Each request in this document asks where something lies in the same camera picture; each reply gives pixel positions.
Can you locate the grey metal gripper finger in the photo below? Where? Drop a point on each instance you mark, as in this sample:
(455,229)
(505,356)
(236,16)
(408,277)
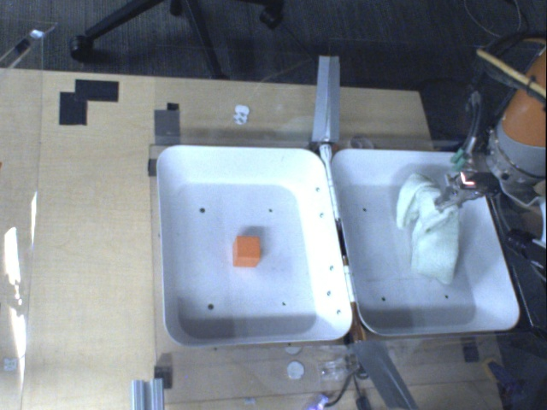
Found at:
(449,190)
(443,205)

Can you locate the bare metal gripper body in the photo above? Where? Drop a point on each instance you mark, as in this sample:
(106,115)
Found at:
(478,185)

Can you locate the pale green cloth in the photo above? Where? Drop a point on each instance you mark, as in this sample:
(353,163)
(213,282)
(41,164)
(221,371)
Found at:
(436,246)

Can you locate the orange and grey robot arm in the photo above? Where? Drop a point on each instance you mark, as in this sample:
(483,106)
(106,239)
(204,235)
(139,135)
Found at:
(525,113)

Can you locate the thin black and white rod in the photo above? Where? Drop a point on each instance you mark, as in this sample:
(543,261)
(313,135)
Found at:
(334,195)

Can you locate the white plastic tray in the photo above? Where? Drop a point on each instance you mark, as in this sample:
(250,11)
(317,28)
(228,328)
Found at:
(256,288)
(410,310)

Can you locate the orange cube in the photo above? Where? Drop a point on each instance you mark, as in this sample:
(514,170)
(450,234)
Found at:
(246,251)

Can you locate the black office chair base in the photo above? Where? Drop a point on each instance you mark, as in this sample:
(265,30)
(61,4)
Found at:
(188,2)

